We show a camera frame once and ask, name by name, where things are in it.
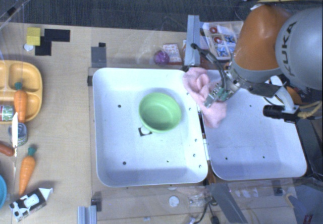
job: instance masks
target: green bowl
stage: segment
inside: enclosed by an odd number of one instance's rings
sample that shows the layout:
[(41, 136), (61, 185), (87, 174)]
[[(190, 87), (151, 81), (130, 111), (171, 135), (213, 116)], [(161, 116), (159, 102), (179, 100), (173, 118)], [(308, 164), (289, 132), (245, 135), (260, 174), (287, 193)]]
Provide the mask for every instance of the green bowl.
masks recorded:
[(139, 104), (139, 116), (145, 128), (153, 133), (164, 133), (175, 128), (182, 118), (177, 102), (170, 96), (154, 92)]

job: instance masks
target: wooden table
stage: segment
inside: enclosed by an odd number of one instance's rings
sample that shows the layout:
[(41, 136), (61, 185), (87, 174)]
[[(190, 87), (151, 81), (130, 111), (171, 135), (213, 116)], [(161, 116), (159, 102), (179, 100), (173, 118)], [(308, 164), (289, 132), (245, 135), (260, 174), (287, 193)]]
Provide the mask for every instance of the wooden table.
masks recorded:
[[(42, 35), (45, 28), (69, 29), (71, 30), (70, 42), (53, 42), (51, 56), (35, 56), (34, 50), (27, 52), (21, 49), (29, 26), (40, 27)], [(5, 206), (0, 209), (0, 222), (16, 222), (12, 219), (8, 203), (17, 199), (17, 180), (21, 160), (27, 153), (28, 145), (34, 144), (38, 147), (35, 155), (37, 166), (26, 192), (31, 192), (38, 187), (53, 187), (53, 194), (50, 195), (45, 208), (28, 216), (23, 223), (77, 223), (78, 207), (90, 206), (91, 175), (95, 174), (95, 169), (91, 167), (90, 105), (87, 86), (88, 68), (91, 66), (91, 47), (98, 46), (99, 42), (106, 43), (107, 65), (110, 67), (126, 65), (149, 67), (152, 51), (165, 43), (176, 43), (182, 47), (186, 33), (17, 23), (11, 23), (7, 28), (6, 48), (10, 54), (15, 54), (14, 51), (18, 50), (18, 53), (23, 55), (24, 61), (34, 64), (41, 72), (43, 102), (37, 117), (26, 123), (28, 143), (18, 149), (15, 182), (5, 173), (6, 167), (12, 168), (13, 163), (4, 164), (3, 162), (6, 160), (8, 162), (8, 159), (0, 155), (0, 173), (6, 177), (8, 190), (15, 191), (8, 198)], [(2, 142), (9, 140), (8, 126), (0, 125)], [(195, 212), (198, 216), (197, 213), (202, 211), (202, 208), (187, 207), (188, 202), (185, 202), (186, 206), (180, 210), (171, 208), (168, 202), (169, 194), (172, 194), (169, 192), (171, 189), (154, 189), (146, 188), (145, 191), (146, 193), (154, 191), (155, 197), (152, 200), (157, 199), (157, 207), (162, 208), (158, 216), (133, 218), (132, 216), (136, 216), (137, 209), (143, 203), (142, 197), (136, 196), (137, 190), (112, 189), (106, 190), (105, 194), (107, 197), (110, 196), (111, 202), (115, 198), (124, 207), (119, 209), (113, 207), (114, 212), (109, 213), (110, 218), (98, 223), (184, 223), (188, 220), (190, 212)], [(181, 200), (187, 199), (185, 192), (177, 191), (177, 193), (183, 194)], [(151, 207), (151, 212), (159, 211), (154, 208), (154, 205), (149, 205), (149, 202), (142, 207)], [(224, 223), (226, 218), (220, 209), (217, 207), (214, 210), (217, 211), (221, 223)], [(255, 211), (262, 215), (266, 214), (268, 209), (263, 207)], [(115, 216), (124, 216), (124, 218), (116, 219)], [(276, 209), (269, 222), (279, 222), (283, 216), (284, 218), (289, 216), (288, 218), (294, 220), (293, 210), (286, 203)], [(209, 223), (209, 215), (201, 223)]]

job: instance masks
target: pink cloth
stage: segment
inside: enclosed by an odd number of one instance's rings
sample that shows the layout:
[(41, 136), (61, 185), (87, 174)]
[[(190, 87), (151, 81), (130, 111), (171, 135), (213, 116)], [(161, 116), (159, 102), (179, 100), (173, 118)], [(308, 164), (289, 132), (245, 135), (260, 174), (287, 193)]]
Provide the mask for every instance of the pink cloth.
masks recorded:
[(204, 106), (207, 95), (212, 91), (216, 82), (210, 82), (204, 68), (192, 67), (183, 76), (183, 84), (203, 113), (204, 123), (207, 127), (217, 128), (227, 114), (225, 102), (215, 102), (209, 108)]

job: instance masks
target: sink basin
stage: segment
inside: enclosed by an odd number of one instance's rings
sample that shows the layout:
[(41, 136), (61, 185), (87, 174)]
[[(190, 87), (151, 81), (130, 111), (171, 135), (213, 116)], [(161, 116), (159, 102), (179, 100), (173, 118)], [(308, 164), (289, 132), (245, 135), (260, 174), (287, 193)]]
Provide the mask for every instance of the sink basin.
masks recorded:
[[(93, 76), (96, 170), (109, 187), (198, 183), (208, 171), (196, 103), (183, 71), (102, 68)], [(142, 128), (139, 103), (152, 92), (171, 96), (182, 118), (165, 133)]]

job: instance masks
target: can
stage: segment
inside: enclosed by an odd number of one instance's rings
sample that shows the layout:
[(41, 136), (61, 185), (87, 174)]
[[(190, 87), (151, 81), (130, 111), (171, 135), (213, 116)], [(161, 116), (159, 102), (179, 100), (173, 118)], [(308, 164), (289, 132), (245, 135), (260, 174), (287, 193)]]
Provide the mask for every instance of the can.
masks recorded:
[(0, 105), (0, 121), (11, 121), (14, 116), (13, 105)]
[[(9, 126), (8, 133), (12, 143), (12, 126)], [(18, 147), (24, 145), (28, 140), (27, 127), (23, 123), (18, 123)]]

